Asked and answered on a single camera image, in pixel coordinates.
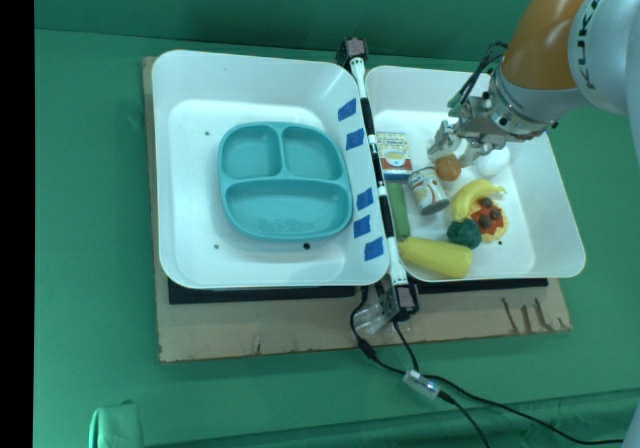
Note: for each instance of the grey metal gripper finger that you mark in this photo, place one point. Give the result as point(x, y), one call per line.
point(474, 153)
point(442, 140)

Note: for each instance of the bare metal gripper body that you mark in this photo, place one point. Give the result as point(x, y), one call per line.
point(487, 123)

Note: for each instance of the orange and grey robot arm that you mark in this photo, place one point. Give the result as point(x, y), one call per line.
point(555, 41)

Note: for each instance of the white egg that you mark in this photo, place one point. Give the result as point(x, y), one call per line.
point(494, 162)

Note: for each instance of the orange ball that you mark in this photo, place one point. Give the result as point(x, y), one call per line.
point(448, 169)

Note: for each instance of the yellow banana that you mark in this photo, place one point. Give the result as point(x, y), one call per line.
point(467, 193)

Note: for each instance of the small soup carton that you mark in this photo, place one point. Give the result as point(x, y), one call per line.
point(394, 153)

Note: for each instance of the small white can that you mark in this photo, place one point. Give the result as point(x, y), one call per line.
point(427, 191)

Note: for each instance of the toy pizza slice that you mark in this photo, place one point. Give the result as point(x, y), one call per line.
point(492, 225)

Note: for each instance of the black and white thin rod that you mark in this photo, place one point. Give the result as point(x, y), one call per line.
point(368, 123)

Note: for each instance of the green broccoli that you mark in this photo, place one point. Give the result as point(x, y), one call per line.
point(464, 234)

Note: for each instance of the green stick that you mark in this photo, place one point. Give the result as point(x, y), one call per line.
point(399, 211)

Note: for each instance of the white plastic tray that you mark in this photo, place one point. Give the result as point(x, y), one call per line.
point(535, 216)
point(195, 186)

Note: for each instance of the yellow squeeze bottle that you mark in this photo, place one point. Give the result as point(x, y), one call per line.
point(435, 256)

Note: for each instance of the blue divided plate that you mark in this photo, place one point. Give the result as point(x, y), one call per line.
point(280, 206)

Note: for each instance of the brown cardboard board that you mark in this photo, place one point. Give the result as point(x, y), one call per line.
point(280, 326)

